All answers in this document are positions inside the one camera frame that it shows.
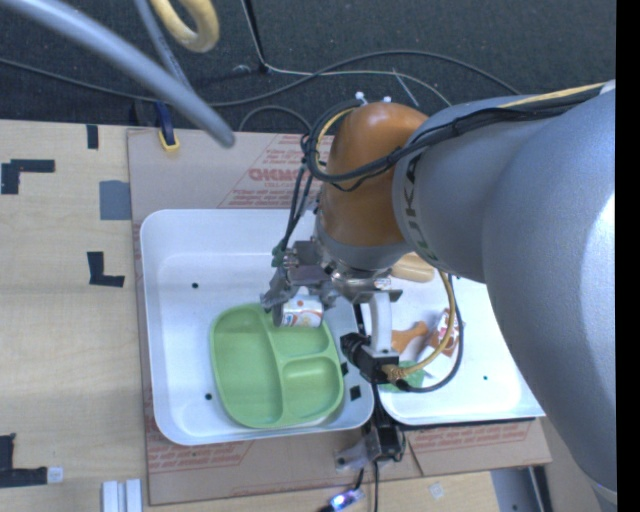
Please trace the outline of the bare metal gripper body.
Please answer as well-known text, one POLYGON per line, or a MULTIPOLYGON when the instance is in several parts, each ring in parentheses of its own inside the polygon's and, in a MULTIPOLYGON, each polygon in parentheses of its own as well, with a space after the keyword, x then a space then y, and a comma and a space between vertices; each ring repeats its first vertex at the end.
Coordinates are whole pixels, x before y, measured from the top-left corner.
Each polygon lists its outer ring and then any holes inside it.
POLYGON ((356 246, 333 239, 297 241, 276 266, 272 285, 289 286, 289 299, 302 288, 319 299, 322 288, 332 287, 352 304, 366 303, 388 291, 391 267, 402 256, 402 243, 356 246))

